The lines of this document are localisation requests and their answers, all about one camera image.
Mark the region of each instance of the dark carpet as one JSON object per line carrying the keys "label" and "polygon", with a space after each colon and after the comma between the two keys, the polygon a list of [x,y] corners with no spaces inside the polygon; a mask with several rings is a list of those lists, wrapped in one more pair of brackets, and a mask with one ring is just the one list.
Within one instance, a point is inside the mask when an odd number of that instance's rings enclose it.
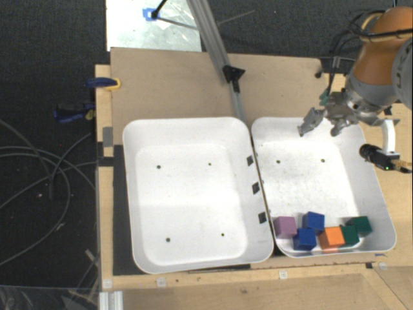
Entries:
{"label": "dark carpet", "polygon": [[[255,10],[220,26],[229,52],[320,57],[332,36],[358,10],[386,9],[392,0],[209,0],[218,21]],[[413,0],[399,0],[412,6]],[[58,103],[92,99],[84,86],[94,65],[108,63],[105,0],[0,0],[0,119],[25,135],[36,148],[62,155],[82,136],[94,132],[92,121],[60,125]],[[354,57],[357,45],[343,50]],[[73,164],[96,160],[91,138],[67,157]],[[0,127],[0,147],[25,145]],[[2,150],[0,155],[13,153]],[[94,168],[83,169],[94,180]],[[43,178],[39,160],[0,159],[0,205]],[[85,251],[97,254],[93,189],[74,172],[70,207],[60,229],[38,247],[0,266],[0,284],[73,287],[90,265]],[[42,237],[66,205],[66,185],[58,176],[54,197],[47,181],[0,209],[0,263]],[[96,277],[91,270],[87,285]]]}

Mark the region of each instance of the wooden cube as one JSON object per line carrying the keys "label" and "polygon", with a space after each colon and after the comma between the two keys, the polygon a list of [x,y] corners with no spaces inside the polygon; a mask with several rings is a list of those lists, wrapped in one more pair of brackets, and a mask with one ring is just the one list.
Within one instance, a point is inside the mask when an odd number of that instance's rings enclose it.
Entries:
{"label": "wooden cube", "polygon": [[340,225],[341,232],[343,233],[345,244],[342,247],[352,247],[360,242],[357,234],[357,229],[354,225],[342,226]]}
{"label": "wooden cube", "polygon": [[353,217],[346,223],[346,226],[349,225],[355,226],[360,236],[366,236],[372,232],[367,216]]}
{"label": "wooden cube", "polygon": [[298,229],[292,240],[295,251],[311,251],[317,245],[313,229]]}
{"label": "wooden cube", "polygon": [[325,227],[318,240],[322,250],[335,249],[345,244],[340,226]]}
{"label": "wooden cube", "polygon": [[274,220],[276,236],[280,239],[289,239],[297,234],[296,219],[289,216],[280,216]]}
{"label": "wooden cube", "polygon": [[303,228],[313,229],[316,232],[316,235],[319,235],[324,230],[324,220],[325,217],[323,214],[308,211],[303,216]]}

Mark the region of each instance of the green cube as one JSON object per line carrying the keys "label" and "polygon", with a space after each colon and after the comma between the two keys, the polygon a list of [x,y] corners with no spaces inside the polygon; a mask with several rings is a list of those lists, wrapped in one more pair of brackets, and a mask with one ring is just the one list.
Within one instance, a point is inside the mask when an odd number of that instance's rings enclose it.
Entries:
{"label": "green cube", "polygon": [[370,226],[370,222],[368,221],[367,216],[353,217],[346,223],[346,226],[351,225],[356,227],[359,236],[366,236],[372,232],[372,228]]}
{"label": "green cube", "polygon": [[340,225],[341,232],[343,233],[345,244],[342,247],[351,247],[360,242],[359,236],[357,234],[356,226],[342,226]]}

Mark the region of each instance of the orange cube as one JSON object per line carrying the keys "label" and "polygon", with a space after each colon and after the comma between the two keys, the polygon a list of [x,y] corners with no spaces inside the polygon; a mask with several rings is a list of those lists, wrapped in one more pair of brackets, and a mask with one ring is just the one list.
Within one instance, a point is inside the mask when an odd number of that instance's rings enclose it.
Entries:
{"label": "orange cube", "polygon": [[340,226],[325,227],[324,231],[318,236],[318,240],[322,250],[338,248],[345,244]]}

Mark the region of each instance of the blue cube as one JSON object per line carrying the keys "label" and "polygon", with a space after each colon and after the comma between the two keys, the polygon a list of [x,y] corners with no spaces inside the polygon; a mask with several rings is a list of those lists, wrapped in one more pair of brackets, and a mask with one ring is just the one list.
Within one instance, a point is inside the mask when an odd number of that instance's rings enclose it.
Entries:
{"label": "blue cube", "polygon": [[303,228],[314,229],[316,235],[324,231],[324,215],[316,212],[308,211],[303,216]]}
{"label": "blue cube", "polygon": [[316,245],[316,233],[313,229],[298,229],[292,239],[295,251],[311,251]]}

